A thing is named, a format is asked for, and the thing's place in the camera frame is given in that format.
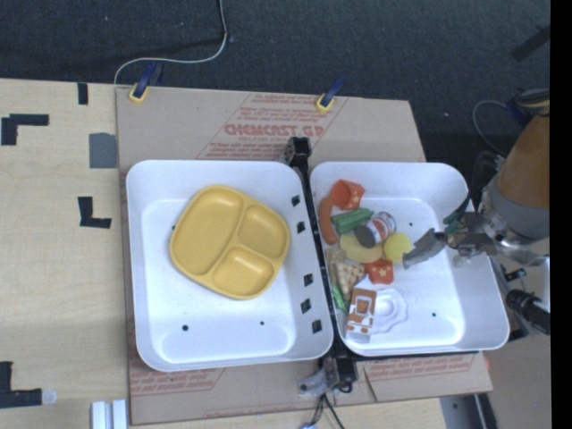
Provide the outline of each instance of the beige tabletop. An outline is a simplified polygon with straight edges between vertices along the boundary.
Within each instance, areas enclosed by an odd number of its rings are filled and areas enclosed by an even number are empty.
[[[0,80],[0,116],[49,114],[0,146],[0,361],[12,388],[57,391],[57,402],[0,409],[0,427],[89,427],[94,401],[128,400],[119,172],[89,166],[88,135],[114,135],[114,87]],[[80,227],[78,197],[111,227]],[[346,427],[445,427],[438,399],[339,408]],[[301,427],[312,410],[145,427]],[[336,427],[328,412],[319,425]]]

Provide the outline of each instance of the blue clamp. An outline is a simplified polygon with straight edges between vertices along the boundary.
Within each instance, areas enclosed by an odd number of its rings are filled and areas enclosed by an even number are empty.
[[[327,113],[332,108],[333,97],[340,91],[343,85],[343,77],[338,78],[327,92],[324,92],[315,102],[315,107],[320,113]]]
[[[129,100],[134,104],[141,104],[147,97],[149,86],[160,84],[163,78],[163,65],[157,61],[152,61],[147,64],[145,71],[141,75],[141,79],[129,93]]]

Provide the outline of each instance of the yellow plate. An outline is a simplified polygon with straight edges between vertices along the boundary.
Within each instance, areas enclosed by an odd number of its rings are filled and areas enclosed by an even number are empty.
[[[290,246],[288,225],[274,210],[226,186],[191,199],[169,244],[174,265],[191,280],[234,299],[268,289]]]

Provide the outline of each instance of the brown cylinder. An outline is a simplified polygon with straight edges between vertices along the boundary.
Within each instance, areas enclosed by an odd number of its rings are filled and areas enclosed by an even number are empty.
[[[497,175],[497,188],[524,206],[550,208],[550,106],[525,127]]]

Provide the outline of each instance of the yellow ball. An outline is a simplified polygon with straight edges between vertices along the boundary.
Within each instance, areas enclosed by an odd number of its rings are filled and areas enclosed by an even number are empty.
[[[411,251],[412,245],[409,237],[403,232],[390,235],[383,243],[383,254],[387,260],[401,262],[403,253]]]

